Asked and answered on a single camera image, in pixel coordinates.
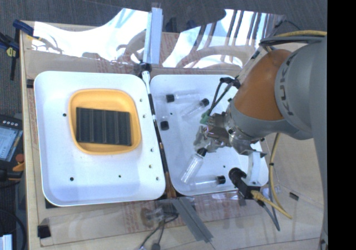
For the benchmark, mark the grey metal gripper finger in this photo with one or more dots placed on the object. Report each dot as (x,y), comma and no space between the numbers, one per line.
(214,147)
(200,136)

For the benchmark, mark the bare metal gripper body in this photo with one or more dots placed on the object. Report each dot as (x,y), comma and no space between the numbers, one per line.
(219,129)

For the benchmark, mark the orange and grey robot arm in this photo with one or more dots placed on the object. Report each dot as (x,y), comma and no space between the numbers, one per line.
(294,93)

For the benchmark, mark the white plastic tray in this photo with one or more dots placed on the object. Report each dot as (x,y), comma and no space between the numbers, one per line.
(178,148)
(55,132)

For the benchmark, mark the clear plastic bottle black cap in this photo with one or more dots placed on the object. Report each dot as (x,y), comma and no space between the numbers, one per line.
(192,166)
(196,108)
(178,98)
(211,180)
(164,125)

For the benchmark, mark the thin black and white rod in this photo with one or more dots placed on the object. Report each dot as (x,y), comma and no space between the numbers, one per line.
(155,120)

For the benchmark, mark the black ribbed block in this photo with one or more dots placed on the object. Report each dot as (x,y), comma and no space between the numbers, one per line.
(103,126)

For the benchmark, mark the yellow rounded dish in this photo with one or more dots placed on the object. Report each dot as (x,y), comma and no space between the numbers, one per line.
(104,98)

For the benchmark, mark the brown cardboard board red print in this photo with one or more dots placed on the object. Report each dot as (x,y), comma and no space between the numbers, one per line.
(105,221)

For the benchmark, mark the black cylinder on white bracket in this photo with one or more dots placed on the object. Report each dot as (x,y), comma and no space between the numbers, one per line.
(241,181)

